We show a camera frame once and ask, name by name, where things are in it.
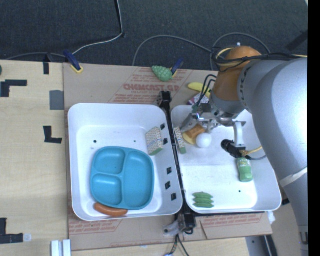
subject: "white tray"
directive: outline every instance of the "white tray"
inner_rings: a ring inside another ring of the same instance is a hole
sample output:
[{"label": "white tray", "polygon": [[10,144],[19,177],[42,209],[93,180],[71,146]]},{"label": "white tray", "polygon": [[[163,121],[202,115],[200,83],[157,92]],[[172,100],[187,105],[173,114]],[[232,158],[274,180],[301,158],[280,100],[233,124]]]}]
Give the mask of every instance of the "white tray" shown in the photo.
[{"label": "white tray", "polygon": [[[173,127],[180,127],[191,113],[191,106],[177,106],[172,110]],[[243,139],[248,150],[258,148],[259,142],[253,119],[246,110],[237,121],[246,121],[243,127]],[[240,182],[235,158],[221,148],[225,139],[234,140],[232,127],[219,126],[212,133],[209,148],[199,148],[186,144],[186,154],[178,153],[186,202],[199,214],[241,213],[274,211],[282,202],[275,172],[267,158],[252,160],[253,181]],[[262,157],[263,150],[253,154]],[[213,196],[213,208],[195,207],[193,193],[206,192]]]},{"label": "white tray", "polygon": [[151,156],[154,165],[152,200],[145,208],[129,210],[121,218],[173,215],[183,205],[166,115],[153,105],[81,103],[71,107],[68,129],[72,207],[80,219],[99,221],[119,218],[94,210],[96,201],[91,195],[90,171],[97,150],[118,146],[148,153],[145,134],[154,127],[160,128],[162,124],[161,136],[167,139],[167,144],[162,151]]}]

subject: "blue divided plate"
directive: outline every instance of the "blue divided plate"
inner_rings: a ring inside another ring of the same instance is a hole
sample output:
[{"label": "blue divided plate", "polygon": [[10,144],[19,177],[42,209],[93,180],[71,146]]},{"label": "blue divided plate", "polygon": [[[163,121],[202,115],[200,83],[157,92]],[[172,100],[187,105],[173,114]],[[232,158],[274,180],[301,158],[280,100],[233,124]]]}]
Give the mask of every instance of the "blue divided plate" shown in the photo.
[{"label": "blue divided plate", "polygon": [[146,153],[126,147],[107,146],[93,158],[90,189],[105,206],[139,210],[152,200],[154,164]]}]

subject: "sausage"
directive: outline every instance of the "sausage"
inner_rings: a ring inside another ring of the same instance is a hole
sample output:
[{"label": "sausage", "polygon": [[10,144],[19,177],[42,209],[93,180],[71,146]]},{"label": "sausage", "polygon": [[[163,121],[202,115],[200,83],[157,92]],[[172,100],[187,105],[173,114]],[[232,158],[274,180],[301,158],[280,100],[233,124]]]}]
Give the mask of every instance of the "sausage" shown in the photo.
[{"label": "sausage", "polygon": [[98,202],[96,202],[94,204],[93,208],[96,211],[98,211],[99,213],[109,215],[112,217],[119,217],[119,216],[127,214],[127,212],[128,212],[127,209],[112,208],[112,207],[105,206],[105,205],[98,203]]}]

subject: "white ball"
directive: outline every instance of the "white ball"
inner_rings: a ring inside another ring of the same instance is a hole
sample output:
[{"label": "white ball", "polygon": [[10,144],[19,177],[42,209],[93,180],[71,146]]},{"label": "white ball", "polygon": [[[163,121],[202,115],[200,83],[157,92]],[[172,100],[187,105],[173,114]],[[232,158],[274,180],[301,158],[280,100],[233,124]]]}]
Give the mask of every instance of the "white ball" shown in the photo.
[{"label": "white ball", "polygon": [[199,134],[195,139],[195,143],[201,149],[208,148],[211,142],[212,142],[212,136],[211,134],[206,132]]}]

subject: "cardboard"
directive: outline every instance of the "cardboard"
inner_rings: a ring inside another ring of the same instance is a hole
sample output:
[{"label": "cardboard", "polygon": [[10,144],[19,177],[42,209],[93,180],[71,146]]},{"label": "cardboard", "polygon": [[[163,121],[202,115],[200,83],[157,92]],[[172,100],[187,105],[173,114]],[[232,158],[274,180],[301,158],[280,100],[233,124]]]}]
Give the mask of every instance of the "cardboard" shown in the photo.
[{"label": "cardboard", "polygon": [[[68,142],[68,110],[78,103],[153,104],[161,91],[170,91],[171,109],[186,105],[199,92],[188,88],[192,82],[203,83],[211,71],[179,69],[175,77],[161,82],[149,67],[81,64],[77,74],[70,64],[63,64],[66,132],[66,166],[68,187],[68,227],[73,251],[173,243],[164,236],[163,228],[175,217],[159,216],[103,221],[83,221],[72,210]],[[269,235],[272,233],[268,214],[226,214],[196,218],[193,234],[184,241]]]}]

